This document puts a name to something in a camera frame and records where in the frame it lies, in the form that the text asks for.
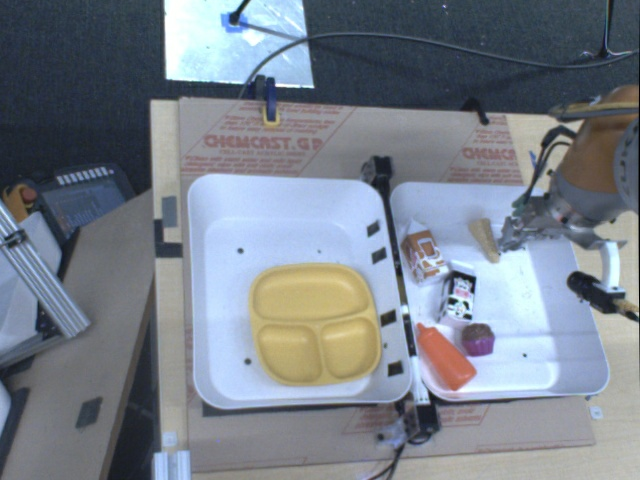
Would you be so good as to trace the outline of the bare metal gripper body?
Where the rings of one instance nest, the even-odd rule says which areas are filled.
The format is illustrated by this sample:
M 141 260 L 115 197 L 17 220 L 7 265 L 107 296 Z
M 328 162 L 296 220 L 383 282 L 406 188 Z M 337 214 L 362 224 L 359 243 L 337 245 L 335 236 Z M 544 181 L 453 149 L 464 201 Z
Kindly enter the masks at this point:
M 596 250 L 605 243 L 613 243 L 618 248 L 626 245 L 625 239 L 599 236 L 595 228 L 600 224 L 602 221 L 583 216 L 564 200 L 531 198 L 519 216 L 519 242 L 564 237 L 585 250 Z

